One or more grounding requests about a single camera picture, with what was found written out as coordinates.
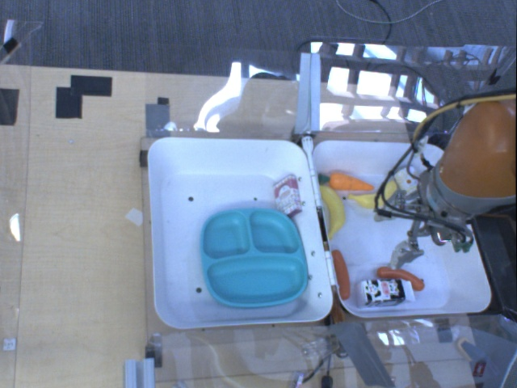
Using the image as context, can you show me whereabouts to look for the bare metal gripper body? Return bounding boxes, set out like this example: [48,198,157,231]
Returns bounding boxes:
[403,194,473,243]

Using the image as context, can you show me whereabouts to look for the orange sausage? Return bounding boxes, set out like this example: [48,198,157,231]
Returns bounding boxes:
[331,249,352,302]
[376,266,427,292]

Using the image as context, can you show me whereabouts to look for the black and white milk carton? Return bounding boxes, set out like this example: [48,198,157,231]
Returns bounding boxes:
[359,278,416,308]

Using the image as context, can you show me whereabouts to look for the white plastic tray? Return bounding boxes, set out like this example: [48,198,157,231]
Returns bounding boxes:
[146,136,334,331]
[312,139,494,320]

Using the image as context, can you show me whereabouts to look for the yellow banana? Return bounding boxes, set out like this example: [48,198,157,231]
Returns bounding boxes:
[347,179,399,210]
[319,183,347,241]

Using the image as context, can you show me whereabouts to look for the orange carrot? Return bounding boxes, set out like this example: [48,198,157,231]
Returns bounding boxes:
[317,170,376,192]

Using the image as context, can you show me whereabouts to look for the red and white carton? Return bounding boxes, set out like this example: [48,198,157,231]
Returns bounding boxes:
[272,172,305,217]

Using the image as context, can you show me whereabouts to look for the teal divided plate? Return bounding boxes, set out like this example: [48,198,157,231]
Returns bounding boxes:
[200,208,310,309]

